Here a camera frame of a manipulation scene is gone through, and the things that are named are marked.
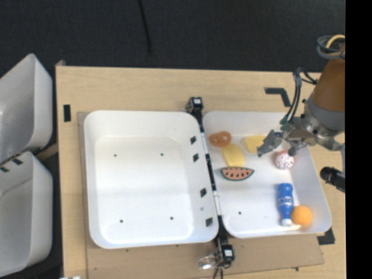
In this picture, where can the orange ball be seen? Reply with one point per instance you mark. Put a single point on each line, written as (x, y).
(301, 215)

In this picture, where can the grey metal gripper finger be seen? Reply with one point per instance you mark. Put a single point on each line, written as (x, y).
(295, 150)
(270, 142)

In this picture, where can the thin black and white rod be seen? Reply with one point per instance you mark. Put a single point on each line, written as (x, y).
(210, 167)

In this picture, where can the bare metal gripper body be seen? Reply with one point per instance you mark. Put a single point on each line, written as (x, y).
(302, 132)

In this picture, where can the blue bottle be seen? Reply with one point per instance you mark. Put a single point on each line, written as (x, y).
(285, 200)

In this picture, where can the white plastic tray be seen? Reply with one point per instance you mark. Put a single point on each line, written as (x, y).
(255, 196)
(145, 185)

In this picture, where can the orange pretzel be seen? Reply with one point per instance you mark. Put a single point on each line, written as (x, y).
(216, 139)

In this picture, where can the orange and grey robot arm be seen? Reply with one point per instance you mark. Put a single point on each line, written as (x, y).
(331, 89)

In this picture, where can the yellow cheese slice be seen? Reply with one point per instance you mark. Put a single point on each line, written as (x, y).
(234, 155)

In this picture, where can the watermelon slice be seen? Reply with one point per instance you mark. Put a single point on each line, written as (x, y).
(236, 174)

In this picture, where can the black cylinder on white bracket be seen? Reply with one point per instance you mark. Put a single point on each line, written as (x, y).
(334, 177)

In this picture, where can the yellow cheese wedge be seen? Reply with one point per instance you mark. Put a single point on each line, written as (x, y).
(253, 143)

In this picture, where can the white sprinkled doughnut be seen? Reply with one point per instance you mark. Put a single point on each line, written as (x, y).
(283, 161)

